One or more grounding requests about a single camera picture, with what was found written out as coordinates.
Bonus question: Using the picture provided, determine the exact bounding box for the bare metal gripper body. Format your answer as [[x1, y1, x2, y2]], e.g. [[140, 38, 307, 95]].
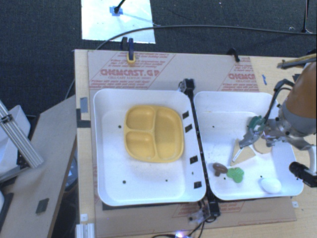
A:
[[260, 118, 304, 143]]

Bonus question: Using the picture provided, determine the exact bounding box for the white plastic tray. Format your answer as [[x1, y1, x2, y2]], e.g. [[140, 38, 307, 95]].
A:
[[193, 91, 305, 201], [93, 88, 207, 207]]

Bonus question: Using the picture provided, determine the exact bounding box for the green toy broccoli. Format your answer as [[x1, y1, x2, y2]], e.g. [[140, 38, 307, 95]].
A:
[[226, 167, 245, 183]]

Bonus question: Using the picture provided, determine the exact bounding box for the brown toy mushroom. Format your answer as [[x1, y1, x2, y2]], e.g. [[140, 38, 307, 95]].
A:
[[212, 162, 228, 177]]

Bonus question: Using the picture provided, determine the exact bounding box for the white toy egg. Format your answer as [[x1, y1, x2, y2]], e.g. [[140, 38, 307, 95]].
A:
[[258, 178, 282, 194]]

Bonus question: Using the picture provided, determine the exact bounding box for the thin black rod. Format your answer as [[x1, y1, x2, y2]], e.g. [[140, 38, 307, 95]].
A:
[[186, 88, 215, 204]]

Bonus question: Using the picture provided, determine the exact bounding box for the yellow divided plate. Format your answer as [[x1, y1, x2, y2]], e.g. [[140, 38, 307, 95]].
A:
[[123, 105, 185, 164]]

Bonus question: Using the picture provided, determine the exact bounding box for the brown cardboard board red print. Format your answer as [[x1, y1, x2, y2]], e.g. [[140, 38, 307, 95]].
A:
[[88, 50, 297, 234]]

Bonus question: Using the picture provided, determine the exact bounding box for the black cylinder on white bracket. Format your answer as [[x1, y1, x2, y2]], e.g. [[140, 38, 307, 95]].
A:
[[289, 140, 317, 188]]

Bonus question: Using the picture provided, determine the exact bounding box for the black block with thin wires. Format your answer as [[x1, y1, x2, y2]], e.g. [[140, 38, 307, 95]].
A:
[[207, 200, 221, 218], [178, 78, 196, 92]]

